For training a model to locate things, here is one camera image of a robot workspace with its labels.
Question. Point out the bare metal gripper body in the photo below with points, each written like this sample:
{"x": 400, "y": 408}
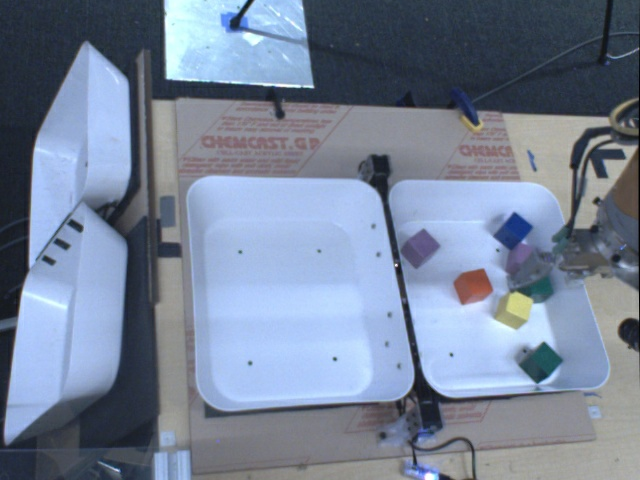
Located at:
{"x": 592, "y": 259}

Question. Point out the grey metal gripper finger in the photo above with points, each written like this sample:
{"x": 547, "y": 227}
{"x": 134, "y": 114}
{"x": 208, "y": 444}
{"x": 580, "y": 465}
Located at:
{"x": 529, "y": 274}
{"x": 544, "y": 258}

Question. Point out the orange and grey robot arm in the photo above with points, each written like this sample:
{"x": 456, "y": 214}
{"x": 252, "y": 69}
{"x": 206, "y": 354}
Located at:
{"x": 627, "y": 188}

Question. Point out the pink cube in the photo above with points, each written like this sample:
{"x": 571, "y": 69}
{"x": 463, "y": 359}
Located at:
{"x": 518, "y": 258}

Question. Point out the green cube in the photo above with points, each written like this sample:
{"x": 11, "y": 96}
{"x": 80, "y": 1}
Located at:
{"x": 541, "y": 362}
{"x": 543, "y": 289}

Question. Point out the yellow cube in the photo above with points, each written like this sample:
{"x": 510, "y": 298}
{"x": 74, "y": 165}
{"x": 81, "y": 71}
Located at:
{"x": 514, "y": 309}

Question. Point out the blue cube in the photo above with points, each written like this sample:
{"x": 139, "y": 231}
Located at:
{"x": 513, "y": 229}

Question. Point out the orange cube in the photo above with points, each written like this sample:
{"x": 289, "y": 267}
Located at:
{"x": 472, "y": 287}

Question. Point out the white plastic tray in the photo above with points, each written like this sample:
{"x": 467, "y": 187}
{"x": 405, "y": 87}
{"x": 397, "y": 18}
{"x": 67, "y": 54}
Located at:
{"x": 450, "y": 333}
{"x": 290, "y": 308}

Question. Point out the purple cube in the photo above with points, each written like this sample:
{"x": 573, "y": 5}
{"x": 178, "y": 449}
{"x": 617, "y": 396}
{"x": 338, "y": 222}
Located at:
{"x": 421, "y": 248}

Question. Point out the thin black rod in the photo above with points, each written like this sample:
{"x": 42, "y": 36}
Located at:
{"x": 406, "y": 318}

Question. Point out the brown cardboard board red print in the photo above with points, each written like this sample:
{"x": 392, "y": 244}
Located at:
{"x": 325, "y": 128}

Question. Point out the black cylinder on white bracket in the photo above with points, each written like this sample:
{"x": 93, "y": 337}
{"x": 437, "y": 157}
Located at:
{"x": 631, "y": 334}

